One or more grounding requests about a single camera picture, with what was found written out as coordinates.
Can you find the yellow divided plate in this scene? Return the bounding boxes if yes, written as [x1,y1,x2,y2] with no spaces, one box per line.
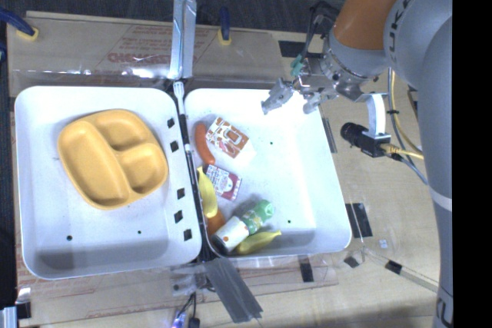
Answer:
[56,108,169,210]

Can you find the black cylinder on white bracket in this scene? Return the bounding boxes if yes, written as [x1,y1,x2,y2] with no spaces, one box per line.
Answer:
[340,92,392,158]

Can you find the green bottle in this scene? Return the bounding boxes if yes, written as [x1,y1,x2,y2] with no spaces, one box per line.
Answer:
[241,199,275,235]

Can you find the brown cardboard board red print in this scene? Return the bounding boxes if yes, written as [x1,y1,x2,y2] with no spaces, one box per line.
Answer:
[6,10,339,327]

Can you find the yellow banana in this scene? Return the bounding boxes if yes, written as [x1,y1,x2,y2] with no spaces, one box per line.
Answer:
[196,165,219,219]
[234,229,282,255]

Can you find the white can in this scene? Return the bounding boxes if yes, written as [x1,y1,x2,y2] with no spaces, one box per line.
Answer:
[211,215,251,254]

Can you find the red and white packet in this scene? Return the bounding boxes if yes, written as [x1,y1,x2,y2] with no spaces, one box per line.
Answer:
[202,164,243,202]

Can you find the orange carrot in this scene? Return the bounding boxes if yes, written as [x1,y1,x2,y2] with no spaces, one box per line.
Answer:
[206,207,226,237]

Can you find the white plastic tray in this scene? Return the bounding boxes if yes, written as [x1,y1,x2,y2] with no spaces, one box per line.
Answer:
[183,88,353,258]
[14,84,203,280]

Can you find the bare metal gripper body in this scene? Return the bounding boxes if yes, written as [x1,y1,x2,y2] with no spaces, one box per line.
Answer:
[294,56,371,103]

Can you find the orange sausage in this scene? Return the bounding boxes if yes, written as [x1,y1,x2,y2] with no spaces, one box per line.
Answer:
[194,121,216,166]

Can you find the orange and white carton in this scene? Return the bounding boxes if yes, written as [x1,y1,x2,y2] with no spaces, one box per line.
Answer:
[204,116,257,167]

